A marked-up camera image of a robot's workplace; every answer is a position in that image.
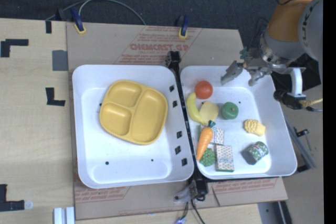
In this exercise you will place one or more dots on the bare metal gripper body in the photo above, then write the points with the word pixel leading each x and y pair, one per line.
pixel 258 61

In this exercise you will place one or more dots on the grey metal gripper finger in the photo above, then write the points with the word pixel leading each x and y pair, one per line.
pixel 256 78
pixel 231 73

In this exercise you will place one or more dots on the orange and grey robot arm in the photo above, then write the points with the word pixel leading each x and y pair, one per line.
pixel 291 26

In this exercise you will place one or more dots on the white plastic tray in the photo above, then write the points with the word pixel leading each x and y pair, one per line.
pixel 126 160
pixel 252 107

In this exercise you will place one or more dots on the orange tomato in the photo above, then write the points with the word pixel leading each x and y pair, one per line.
pixel 203 89

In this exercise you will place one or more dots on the green apple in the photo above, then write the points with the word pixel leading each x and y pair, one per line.
pixel 230 110

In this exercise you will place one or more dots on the pale yellow fruit slice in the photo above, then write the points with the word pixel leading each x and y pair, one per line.
pixel 210 110

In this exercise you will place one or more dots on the yellow corn cob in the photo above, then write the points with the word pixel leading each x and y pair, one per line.
pixel 254 127

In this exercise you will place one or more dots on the yellow banana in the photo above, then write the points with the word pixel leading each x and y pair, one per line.
pixel 193 111

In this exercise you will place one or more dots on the small white printed carton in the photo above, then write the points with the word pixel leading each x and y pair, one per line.
pixel 218 136

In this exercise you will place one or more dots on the orange carrot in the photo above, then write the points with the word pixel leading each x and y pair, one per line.
pixel 204 140

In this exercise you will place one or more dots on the green and white can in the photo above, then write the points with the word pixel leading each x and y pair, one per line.
pixel 256 152

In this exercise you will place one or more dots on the orange patterned carton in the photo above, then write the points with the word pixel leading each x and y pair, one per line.
pixel 224 158

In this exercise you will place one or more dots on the green grapes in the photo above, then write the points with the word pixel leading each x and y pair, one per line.
pixel 208 157

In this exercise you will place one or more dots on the yellow divided plate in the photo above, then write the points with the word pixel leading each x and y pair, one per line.
pixel 133 112

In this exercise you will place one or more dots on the brown cardboard board red print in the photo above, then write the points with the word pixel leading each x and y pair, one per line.
pixel 113 44

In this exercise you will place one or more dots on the black cylinder on white bracket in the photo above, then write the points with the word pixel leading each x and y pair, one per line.
pixel 291 94

